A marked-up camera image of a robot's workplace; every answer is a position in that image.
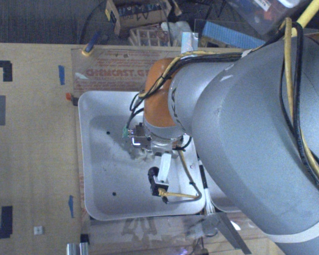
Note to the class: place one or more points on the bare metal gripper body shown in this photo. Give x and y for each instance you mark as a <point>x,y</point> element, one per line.
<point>141,142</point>

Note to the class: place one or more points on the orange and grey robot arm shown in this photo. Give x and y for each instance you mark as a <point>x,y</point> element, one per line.
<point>242,131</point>

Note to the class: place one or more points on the white plastic tray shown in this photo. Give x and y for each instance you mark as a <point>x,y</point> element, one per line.
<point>114,166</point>

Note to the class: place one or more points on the black cylinder on white bracket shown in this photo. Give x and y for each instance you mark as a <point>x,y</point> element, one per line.
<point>164,166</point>

